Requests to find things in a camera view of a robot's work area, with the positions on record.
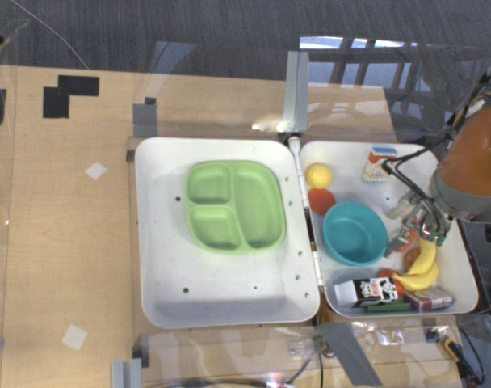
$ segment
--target red item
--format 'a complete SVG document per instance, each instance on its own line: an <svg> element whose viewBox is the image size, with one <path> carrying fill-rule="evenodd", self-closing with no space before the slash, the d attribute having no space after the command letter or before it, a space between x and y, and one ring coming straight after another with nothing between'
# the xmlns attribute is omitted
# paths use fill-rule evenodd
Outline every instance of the red item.
<svg viewBox="0 0 491 388"><path fill-rule="evenodd" d="M334 194L326 189L314 188L308 193L310 208L314 213L324 216L326 212L335 204Z"/></svg>

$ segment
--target tomato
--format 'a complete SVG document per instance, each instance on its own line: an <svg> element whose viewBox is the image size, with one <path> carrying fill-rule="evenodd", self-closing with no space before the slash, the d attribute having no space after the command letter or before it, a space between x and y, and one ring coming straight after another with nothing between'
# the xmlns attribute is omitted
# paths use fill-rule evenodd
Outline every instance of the tomato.
<svg viewBox="0 0 491 388"><path fill-rule="evenodd" d="M308 194L310 208L314 213L325 215L326 212L335 205L335 197L330 191L325 189L313 188Z"/></svg>
<svg viewBox="0 0 491 388"><path fill-rule="evenodd" d="M391 268L385 268L380 270L376 275L376 277L392 277L394 273L400 274L396 270L393 270ZM403 297L405 291L404 287L401 285L401 283L398 280L394 280L394 285L397 287L398 297Z"/></svg>

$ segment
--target yellow ball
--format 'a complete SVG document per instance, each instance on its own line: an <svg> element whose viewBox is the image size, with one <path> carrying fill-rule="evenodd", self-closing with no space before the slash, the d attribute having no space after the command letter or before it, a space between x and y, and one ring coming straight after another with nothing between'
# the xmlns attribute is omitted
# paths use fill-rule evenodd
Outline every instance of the yellow ball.
<svg viewBox="0 0 491 388"><path fill-rule="evenodd" d="M307 183L314 188L324 188L332 180L332 171L324 164L313 164L306 171Z"/></svg>

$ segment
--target wire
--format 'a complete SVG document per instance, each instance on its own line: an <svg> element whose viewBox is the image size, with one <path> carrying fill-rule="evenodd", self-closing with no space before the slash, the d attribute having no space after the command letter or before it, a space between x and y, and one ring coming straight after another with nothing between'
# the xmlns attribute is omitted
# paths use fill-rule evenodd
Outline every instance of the wire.
<svg viewBox="0 0 491 388"><path fill-rule="evenodd" d="M62 43L64 43L68 47L68 49L72 51L72 53L75 55L75 57L81 62L82 66L84 66L86 69L89 69L89 66L82 60L82 58L77 53L77 51L71 46L71 44L68 43L68 41L63 36L61 36L51 26L47 25L43 20L41 20L39 17L34 15L31 11L29 11L27 8L23 7L21 4L19 4L15 0L8 0L8 1L15 4L17 7L19 7L21 10L23 10L25 13L30 15L33 19L37 20L39 23L41 23L43 26L45 26L55 36L57 36L59 39L61 39Z"/></svg>
<svg viewBox="0 0 491 388"><path fill-rule="evenodd" d="M466 338L466 340L468 341L468 343L470 345L470 348L472 349L472 352L475 354L475 358L477 359L477 362L479 363L479 369L481 370L481 378L479 378L478 376L475 375L475 372L473 372L473 369L470 365L467 364L467 367L470 368L470 372L472 373L473 377L476 379L477 385L482 385L485 383L485 378L486 378L485 369L482 366L482 361L479 358L479 354L477 353L477 350L473 347L472 341L470 340L470 337L468 336L468 334L464 331L464 329L462 327L458 327L458 329L463 333L464 337Z"/></svg>
<svg viewBox="0 0 491 388"><path fill-rule="evenodd" d="M451 130L447 129L442 137L439 137L436 141L432 142L430 145L418 150L412 154L403 155L397 158L387 158L382 162L382 168L390 175L394 175L397 179L399 179L403 184L409 187L414 193L420 196L423 204L427 207L429 212L434 216L435 223L440 228L440 233L442 236L445 236L449 230L448 223L445 221L443 214L438 209L438 206L434 203L434 201L419 187L417 186L409 177L407 177L400 170L400 165L404 162L409 161L410 159L419 157L427 151L432 150L434 147L439 146L447 139L451 137ZM392 169L388 164L390 162L397 163Z"/></svg>
<svg viewBox="0 0 491 388"><path fill-rule="evenodd" d="M323 367L323 358L321 357L321 353L317 354L317 358L319 358L319 368L321 370L321 383L319 384L320 388L323 388L323 381L325 380L325 368Z"/></svg>
<svg viewBox="0 0 491 388"><path fill-rule="evenodd" d="M241 379L220 379L218 381L209 381L206 379L194 378L183 380L180 383L169 383L168 385L157 385L157 388L180 388L180 387L189 387L189 388L204 388L205 386L219 385L219 384L235 384L235 385L244 385L244 386L253 386L257 388L265 388L266 383L261 381L256 381L254 379L251 380L241 380Z"/></svg>
<svg viewBox="0 0 491 388"><path fill-rule="evenodd" d="M294 375L292 375L291 378L287 380L287 384L292 384L306 369L310 361L312 360L312 356L309 357L303 364L303 366L300 368L299 371L297 371Z"/></svg>

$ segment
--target wooden table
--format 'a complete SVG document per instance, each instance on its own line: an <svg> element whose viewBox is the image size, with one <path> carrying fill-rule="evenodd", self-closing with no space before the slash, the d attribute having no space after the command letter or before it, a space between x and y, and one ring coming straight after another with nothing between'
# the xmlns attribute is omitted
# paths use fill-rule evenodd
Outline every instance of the wooden table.
<svg viewBox="0 0 491 388"><path fill-rule="evenodd" d="M57 86L59 74L100 77L99 96L72 96L69 119L44 119L43 88ZM170 371L182 376L200 367L221 375L238 372L241 367L232 359L223 362L222 349L235 347L264 365L266 353L286 350L287 340L269 327L174 334L136 319L142 313L136 286L133 291L136 243L133 247L126 161L132 105L145 97L157 99L160 134L272 138L250 128L281 117L284 82L1 66L0 76L5 77L0 87L7 89L7 116L0 126L0 336L5 340L0 387L109 386L111 361L128 360L136 335L149 331L164 362L178 360L177 371ZM317 105L309 117L317 133L339 128L334 139L356 134L361 140L394 141L387 109L339 119L325 112L325 103L368 102L376 94L384 104L382 90L326 91L309 93L309 103ZM107 169L98 179L86 173L95 163ZM455 321L449 320L453 329ZM72 324L86 332L78 350L61 342ZM392 359L381 360L379 348L373 345L369 355L387 386L427 378L460 386L455 364L438 349L428 358L421 346L425 354L394 351ZM204 363L197 364L202 357ZM188 366L186 358L195 362ZM298 368L287 356L270 358L273 366ZM313 362L297 386L316 386L316 367ZM347 386L337 360L327 360L325 367L326 381ZM144 371L150 384L159 377L167 377L164 369Z"/></svg>

